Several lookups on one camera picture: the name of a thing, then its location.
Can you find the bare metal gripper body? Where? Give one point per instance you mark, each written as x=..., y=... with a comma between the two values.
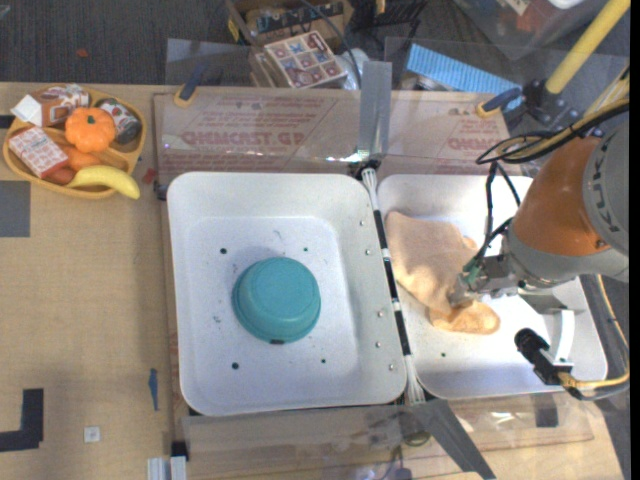
x=495, y=273

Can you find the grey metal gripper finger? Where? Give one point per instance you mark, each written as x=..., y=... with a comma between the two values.
x=461, y=295

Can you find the peach cloth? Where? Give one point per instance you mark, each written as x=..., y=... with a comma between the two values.
x=425, y=258

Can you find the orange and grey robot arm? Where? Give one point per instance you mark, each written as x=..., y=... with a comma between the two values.
x=560, y=208

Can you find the white plastic tray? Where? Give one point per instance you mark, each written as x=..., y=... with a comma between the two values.
x=210, y=278
x=480, y=363

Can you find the teal bowl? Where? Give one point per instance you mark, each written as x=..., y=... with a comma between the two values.
x=277, y=300

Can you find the brown cardboard board red print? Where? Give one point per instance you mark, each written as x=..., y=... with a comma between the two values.
x=280, y=133

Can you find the wooden noughts and crosses box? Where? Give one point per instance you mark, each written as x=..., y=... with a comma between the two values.
x=305, y=60

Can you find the yellow divided plate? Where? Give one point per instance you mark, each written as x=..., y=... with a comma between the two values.
x=122, y=160

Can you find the yellow banana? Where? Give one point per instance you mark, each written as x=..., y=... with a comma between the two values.
x=110, y=177

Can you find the small can with red print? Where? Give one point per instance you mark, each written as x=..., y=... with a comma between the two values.
x=122, y=118

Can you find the orange carrot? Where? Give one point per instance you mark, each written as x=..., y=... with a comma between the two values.
x=82, y=159

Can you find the orange toy pumpkin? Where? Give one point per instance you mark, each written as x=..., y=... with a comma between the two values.
x=90, y=130

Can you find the red sausage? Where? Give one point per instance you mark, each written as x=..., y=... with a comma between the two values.
x=61, y=175

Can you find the red and white carton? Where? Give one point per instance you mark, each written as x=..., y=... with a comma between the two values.
x=37, y=152

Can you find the white and brown carton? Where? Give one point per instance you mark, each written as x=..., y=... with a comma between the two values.
x=50, y=105

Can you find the black cylinder on white bracket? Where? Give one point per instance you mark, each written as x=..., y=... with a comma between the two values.
x=545, y=355

